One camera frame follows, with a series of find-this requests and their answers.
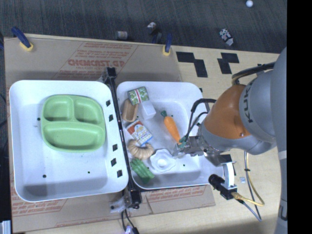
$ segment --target gray floor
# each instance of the gray floor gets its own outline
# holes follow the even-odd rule
[[[0,32],[12,37],[17,26],[25,33],[114,40],[115,31],[127,31],[136,42],[152,42],[146,26],[155,22],[163,36],[172,33],[173,45],[280,53],[287,44],[287,0],[252,0],[251,8],[245,1],[0,0]],[[220,38],[223,28],[232,34],[232,46]],[[5,92],[0,51],[0,95]],[[0,98],[0,123],[5,119]],[[0,134],[0,178],[7,178],[5,124]]]

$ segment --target yellow clamp tip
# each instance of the yellow clamp tip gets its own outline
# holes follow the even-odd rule
[[[34,48],[34,45],[30,42],[30,47],[27,48],[22,42],[19,43],[19,45],[26,51],[32,51]]]
[[[166,46],[165,46],[165,45],[162,46],[162,53],[163,53],[165,56],[170,55],[170,52],[171,52],[171,48],[169,49],[169,52],[166,52]]]

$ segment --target white flower-shaped dish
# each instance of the white flower-shaped dish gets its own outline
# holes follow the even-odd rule
[[[176,165],[176,160],[167,149],[159,149],[150,157],[152,166],[160,173],[169,171]]]

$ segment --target white ball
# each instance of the white ball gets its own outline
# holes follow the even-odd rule
[[[249,8],[252,7],[253,4],[254,4],[254,2],[251,1],[251,0],[247,0],[247,1],[246,1],[246,6],[249,7]]]

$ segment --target croissant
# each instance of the croissant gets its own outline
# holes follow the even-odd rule
[[[133,157],[136,157],[140,160],[148,159],[154,152],[154,149],[151,144],[146,143],[145,147],[136,146],[136,140],[131,139],[128,144],[129,152]]]

